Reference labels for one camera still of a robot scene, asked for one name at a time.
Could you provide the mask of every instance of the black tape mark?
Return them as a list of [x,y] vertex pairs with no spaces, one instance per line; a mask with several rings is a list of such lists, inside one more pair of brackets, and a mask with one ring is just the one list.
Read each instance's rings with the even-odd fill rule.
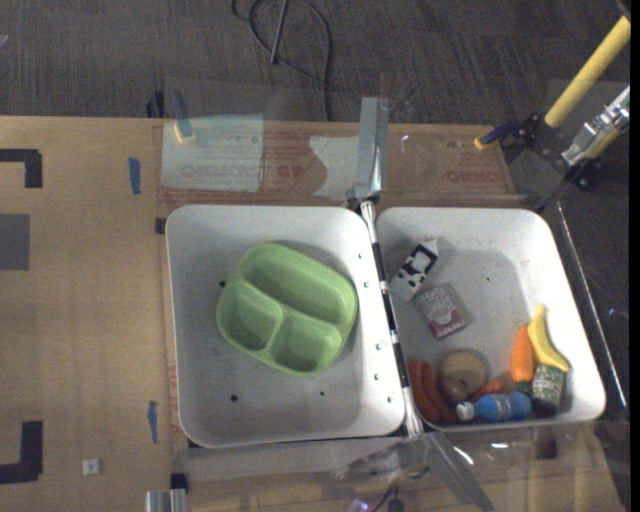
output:
[[22,423],[20,462],[0,466],[0,485],[34,482],[42,474],[42,422]]
[[167,219],[164,217],[156,217],[155,230],[158,235],[164,235],[167,230]]
[[0,271],[29,270],[30,226],[28,214],[0,213]]
[[396,318],[393,314],[393,307],[391,306],[391,297],[389,297],[389,292],[387,290],[384,290],[382,292],[382,302],[384,304],[384,311],[387,314],[389,331],[391,331],[391,333],[393,334],[396,334],[398,332],[398,326],[396,325]]
[[387,276],[384,272],[384,264],[382,263],[382,251],[380,250],[380,244],[375,242],[371,245],[373,248],[373,259],[376,262],[376,270],[378,271],[378,279],[380,281],[386,281]]
[[398,368],[398,375],[400,376],[400,386],[403,388],[409,387],[409,372],[407,371],[407,364],[404,360],[404,354],[402,353],[402,347],[400,343],[393,344],[393,352],[396,356],[396,366]]
[[24,162],[24,188],[42,188],[42,155],[37,149],[0,149],[0,162]]

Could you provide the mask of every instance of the white tray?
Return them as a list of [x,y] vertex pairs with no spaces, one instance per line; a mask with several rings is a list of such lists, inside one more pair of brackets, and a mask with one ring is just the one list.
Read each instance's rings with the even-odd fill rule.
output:
[[[439,260],[425,284],[449,283],[467,314],[465,329],[436,341],[411,303],[394,300],[407,360],[437,365],[449,351],[471,348],[486,357],[495,377],[509,368],[519,325],[542,303],[548,308],[550,338],[571,364],[560,412],[550,419],[496,427],[587,421],[603,412],[602,380],[553,235],[540,216],[512,209],[391,208],[376,227],[389,279],[418,242],[436,238]],[[487,428],[492,425],[443,430]]]
[[[187,436],[208,448],[387,435],[405,409],[366,226],[342,208],[185,206],[166,228],[178,372]],[[215,310],[236,262],[277,241],[354,284],[356,325],[335,364],[290,376],[231,346]]]

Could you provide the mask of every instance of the blue tape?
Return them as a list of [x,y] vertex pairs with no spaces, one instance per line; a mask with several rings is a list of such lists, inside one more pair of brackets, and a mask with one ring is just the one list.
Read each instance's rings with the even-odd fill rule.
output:
[[147,411],[147,419],[149,420],[149,428],[151,428],[151,440],[153,444],[158,444],[158,411],[156,409],[158,404],[153,401],[149,402],[149,409]]
[[140,160],[137,158],[129,158],[129,181],[131,182],[131,191],[136,196],[142,193],[140,190]]

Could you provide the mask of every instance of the blue bottle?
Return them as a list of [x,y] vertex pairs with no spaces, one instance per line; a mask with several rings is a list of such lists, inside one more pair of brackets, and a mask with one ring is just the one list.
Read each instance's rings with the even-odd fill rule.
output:
[[519,421],[531,414],[531,399],[520,391],[484,395],[474,403],[459,403],[456,413],[462,421],[474,418],[490,423]]

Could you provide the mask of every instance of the metal post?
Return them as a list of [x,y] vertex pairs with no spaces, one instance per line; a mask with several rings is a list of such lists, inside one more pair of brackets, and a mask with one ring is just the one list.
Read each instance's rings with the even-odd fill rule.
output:
[[273,49],[271,50],[271,64],[276,64],[278,61],[278,47],[280,46],[280,39],[282,38],[282,27],[284,26],[284,20],[287,17],[287,9],[289,8],[289,0],[282,0],[282,8],[280,9],[280,21],[278,21],[278,29],[276,30],[276,38],[273,42]]

